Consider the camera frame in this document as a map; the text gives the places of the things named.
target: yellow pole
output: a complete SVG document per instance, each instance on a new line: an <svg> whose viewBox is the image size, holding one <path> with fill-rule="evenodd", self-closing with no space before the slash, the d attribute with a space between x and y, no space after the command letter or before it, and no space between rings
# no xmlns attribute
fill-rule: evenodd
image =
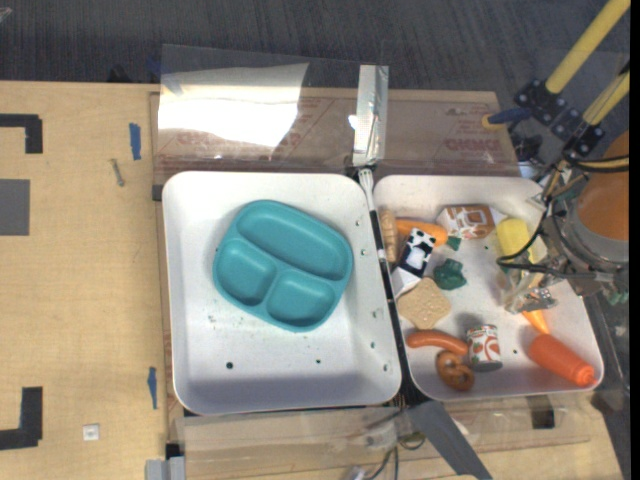
<svg viewBox="0 0 640 480"><path fill-rule="evenodd" d="M589 108L584 111L583 120L593 126L600 124L605 116L611 112L611 109L627 95L630 83L631 70L615 77L607 88L589 105Z"/></svg>
<svg viewBox="0 0 640 480"><path fill-rule="evenodd" d="M560 94L605 36L631 6L631 0L609 0L582 33L560 65L545 82L552 94Z"/></svg>

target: metal bracket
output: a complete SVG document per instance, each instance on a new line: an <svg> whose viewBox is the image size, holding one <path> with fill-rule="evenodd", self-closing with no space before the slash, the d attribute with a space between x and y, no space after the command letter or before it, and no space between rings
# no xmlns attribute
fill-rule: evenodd
<svg viewBox="0 0 640 480"><path fill-rule="evenodd" d="M360 66L353 165L373 165L384 158L389 94L388 66Z"/></svg>
<svg viewBox="0 0 640 480"><path fill-rule="evenodd" d="M545 126L555 121L567 107L563 97L549 92L544 82L537 79L516 93L514 101L518 106L530 109L533 118Z"/></svg>
<svg viewBox="0 0 640 480"><path fill-rule="evenodd" d="M604 137L604 130L599 126L586 123L582 113L576 108L570 108L558 116L551 127L551 132L573 151L586 156Z"/></svg>

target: orange container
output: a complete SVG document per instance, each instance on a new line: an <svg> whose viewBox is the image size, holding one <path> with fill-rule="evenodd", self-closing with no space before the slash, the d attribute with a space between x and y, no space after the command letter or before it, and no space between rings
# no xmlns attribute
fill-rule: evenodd
<svg viewBox="0 0 640 480"><path fill-rule="evenodd" d="M595 384L593 366L550 334L537 336L529 347L528 355L543 368L582 388Z"/></svg>
<svg viewBox="0 0 640 480"><path fill-rule="evenodd" d="M629 131L620 135L603 158L629 154ZM595 173L578 197L580 221L593 233L629 240L629 171Z"/></svg>

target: screw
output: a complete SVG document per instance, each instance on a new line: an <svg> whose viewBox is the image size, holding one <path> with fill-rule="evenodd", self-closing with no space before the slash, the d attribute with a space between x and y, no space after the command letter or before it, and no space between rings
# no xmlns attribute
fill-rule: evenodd
<svg viewBox="0 0 640 480"><path fill-rule="evenodd" d="M118 180L118 185L124 187L124 180L122 179L122 174L120 174L120 168L118 167L118 161L115 158L109 160L111 163L111 167L113 167L113 172L116 175L116 179Z"/></svg>

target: teal divided plate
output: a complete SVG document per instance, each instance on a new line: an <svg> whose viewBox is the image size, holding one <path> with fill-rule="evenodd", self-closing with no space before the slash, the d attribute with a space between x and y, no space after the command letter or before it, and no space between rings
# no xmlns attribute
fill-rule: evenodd
<svg viewBox="0 0 640 480"><path fill-rule="evenodd" d="M213 281L235 306L293 332L333 312L349 282L347 240L315 217L277 201L240 210L213 261Z"/></svg>

